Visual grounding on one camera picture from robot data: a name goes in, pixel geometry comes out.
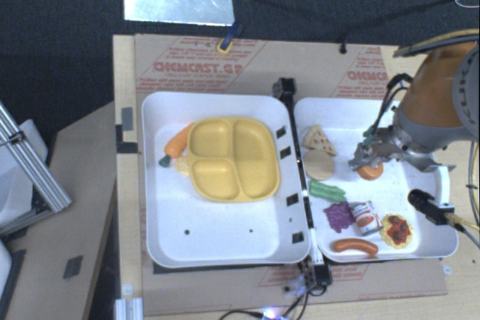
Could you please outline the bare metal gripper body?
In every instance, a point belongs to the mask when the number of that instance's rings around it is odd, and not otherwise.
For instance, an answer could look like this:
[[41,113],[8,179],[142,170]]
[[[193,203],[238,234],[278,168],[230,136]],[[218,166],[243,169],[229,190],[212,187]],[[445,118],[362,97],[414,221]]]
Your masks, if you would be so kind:
[[450,172],[455,164],[443,164],[435,161],[433,151],[413,141],[402,129],[394,125],[379,128],[374,135],[369,135],[363,141],[368,147],[370,158],[380,156],[383,163],[391,160],[405,162],[420,172],[433,172],[440,167],[446,167]]

